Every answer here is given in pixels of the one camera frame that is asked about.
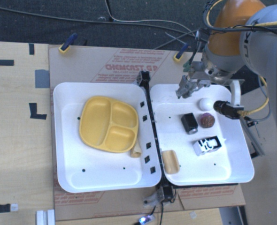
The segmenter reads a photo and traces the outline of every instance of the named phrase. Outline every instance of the blue clamp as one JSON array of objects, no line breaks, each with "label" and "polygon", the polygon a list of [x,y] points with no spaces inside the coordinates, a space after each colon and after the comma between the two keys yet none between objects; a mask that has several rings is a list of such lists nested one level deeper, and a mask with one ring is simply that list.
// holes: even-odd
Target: blue clamp
[{"label": "blue clamp", "polygon": [[67,41],[62,44],[58,49],[60,51],[60,53],[66,53],[69,48],[70,48],[70,45],[72,45],[74,43],[74,41],[77,39],[78,37],[78,34],[76,33],[73,33],[68,39]]},{"label": "blue clamp", "polygon": [[186,44],[180,49],[180,51],[174,55],[173,60],[174,60],[175,62],[180,62],[183,53],[185,52],[185,50],[186,50],[188,47],[189,47],[189,44],[186,43]]}]

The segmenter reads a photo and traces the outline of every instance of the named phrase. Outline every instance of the wooden surface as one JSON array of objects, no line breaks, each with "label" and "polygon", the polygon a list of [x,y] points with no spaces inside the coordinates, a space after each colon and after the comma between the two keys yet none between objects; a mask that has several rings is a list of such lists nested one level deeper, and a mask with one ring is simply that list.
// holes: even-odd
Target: wooden surface
[{"label": "wooden surface", "polygon": [[[50,121],[50,89],[35,88],[35,70],[49,70],[48,45],[0,42],[0,204],[17,203],[18,211],[0,213],[0,224],[34,225],[38,210],[54,209]],[[46,120],[31,119],[29,103],[37,103]],[[164,212],[162,224],[221,225],[219,209]],[[141,216],[56,222],[58,225],[129,225]]]}]

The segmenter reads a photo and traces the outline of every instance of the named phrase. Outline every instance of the white ball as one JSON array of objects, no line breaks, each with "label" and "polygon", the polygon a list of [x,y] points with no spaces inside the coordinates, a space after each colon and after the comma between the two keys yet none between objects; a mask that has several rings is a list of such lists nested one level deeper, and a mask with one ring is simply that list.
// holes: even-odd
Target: white ball
[{"label": "white ball", "polygon": [[214,102],[210,98],[203,98],[199,102],[199,107],[203,111],[210,111],[213,109]]}]

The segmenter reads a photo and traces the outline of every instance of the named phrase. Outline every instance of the yellow plate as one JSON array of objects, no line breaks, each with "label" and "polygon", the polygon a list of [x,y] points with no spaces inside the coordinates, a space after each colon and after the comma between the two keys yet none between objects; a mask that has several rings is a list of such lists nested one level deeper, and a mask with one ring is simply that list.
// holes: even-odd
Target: yellow plate
[{"label": "yellow plate", "polygon": [[88,146],[109,152],[126,152],[134,146],[138,128],[138,114],[131,105],[95,96],[85,103],[79,133]]}]

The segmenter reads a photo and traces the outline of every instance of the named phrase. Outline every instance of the cardboard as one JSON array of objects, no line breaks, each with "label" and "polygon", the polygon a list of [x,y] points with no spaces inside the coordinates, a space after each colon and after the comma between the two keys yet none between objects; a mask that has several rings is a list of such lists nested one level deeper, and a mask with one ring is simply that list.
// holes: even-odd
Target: cardboard
[{"label": "cardboard", "polygon": [[[53,90],[63,82],[135,83],[140,70],[150,72],[150,87],[159,83],[179,83],[183,63],[192,53],[185,52],[176,63],[176,51],[72,46],[61,54],[59,46],[49,46],[52,147],[54,167],[54,205],[56,221],[81,218],[148,214],[153,209],[143,198],[155,192],[154,187],[72,194],[64,191],[57,180],[54,139]],[[195,56],[200,60],[201,54]],[[196,210],[245,205],[240,185],[206,186],[177,189],[174,203],[165,211]]]}]

